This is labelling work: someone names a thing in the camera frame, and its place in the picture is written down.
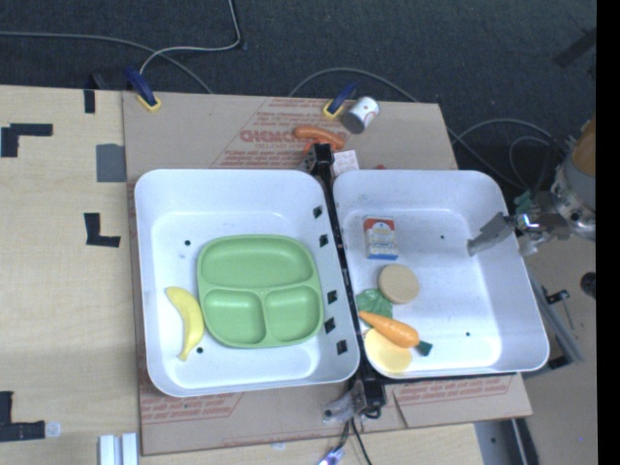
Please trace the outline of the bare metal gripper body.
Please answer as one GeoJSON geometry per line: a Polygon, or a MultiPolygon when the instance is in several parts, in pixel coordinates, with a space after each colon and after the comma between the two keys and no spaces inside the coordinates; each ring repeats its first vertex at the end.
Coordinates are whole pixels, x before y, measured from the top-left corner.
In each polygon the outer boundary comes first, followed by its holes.
{"type": "Polygon", "coordinates": [[[596,212],[575,194],[524,192],[512,202],[511,222],[522,256],[532,256],[543,244],[571,236],[596,241],[596,212]]]}

